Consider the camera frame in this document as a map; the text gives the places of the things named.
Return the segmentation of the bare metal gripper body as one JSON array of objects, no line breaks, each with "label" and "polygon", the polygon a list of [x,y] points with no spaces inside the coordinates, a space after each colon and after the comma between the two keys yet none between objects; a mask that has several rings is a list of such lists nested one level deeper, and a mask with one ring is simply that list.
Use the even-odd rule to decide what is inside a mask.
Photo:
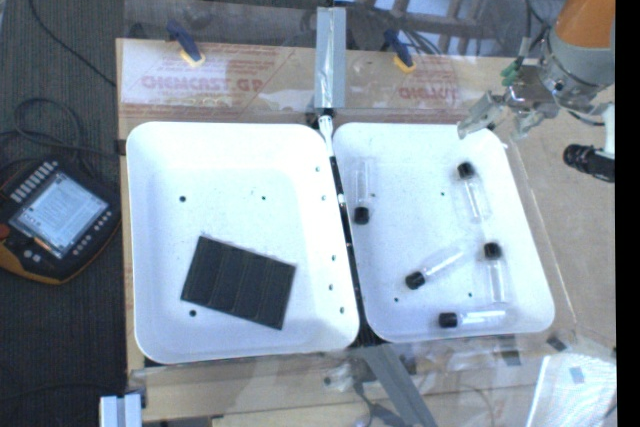
[{"label": "bare metal gripper body", "polygon": [[504,99],[519,111],[555,116],[560,109],[591,114],[601,85],[579,78],[554,61],[525,65],[514,61],[503,70]]}]

